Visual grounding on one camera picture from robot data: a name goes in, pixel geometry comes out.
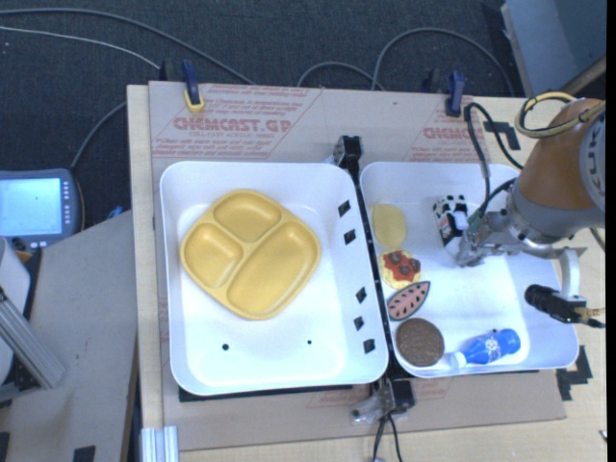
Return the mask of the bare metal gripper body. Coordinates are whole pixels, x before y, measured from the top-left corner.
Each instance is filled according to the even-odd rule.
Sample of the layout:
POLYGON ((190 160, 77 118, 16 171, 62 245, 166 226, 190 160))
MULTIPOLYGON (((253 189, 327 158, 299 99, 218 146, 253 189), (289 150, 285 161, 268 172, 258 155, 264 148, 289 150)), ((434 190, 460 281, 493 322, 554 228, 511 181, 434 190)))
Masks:
POLYGON ((532 244, 528 239, 530 226, 514 209, 481 212, 476 210, 469 218, 465 234, 477 245, 495 245, 500 254, 516 254, 529 251, 532 244))

